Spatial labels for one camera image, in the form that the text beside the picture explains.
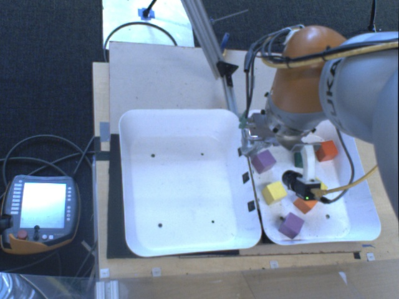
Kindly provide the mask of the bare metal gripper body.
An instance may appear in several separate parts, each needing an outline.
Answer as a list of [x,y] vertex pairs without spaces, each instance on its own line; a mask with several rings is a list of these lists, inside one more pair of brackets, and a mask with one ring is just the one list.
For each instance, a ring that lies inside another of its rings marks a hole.
[[252,113],[248,127],[250,134],[262,143],[280,145],[292,151],[303,145],[302,139],[315,129],[315,113]]

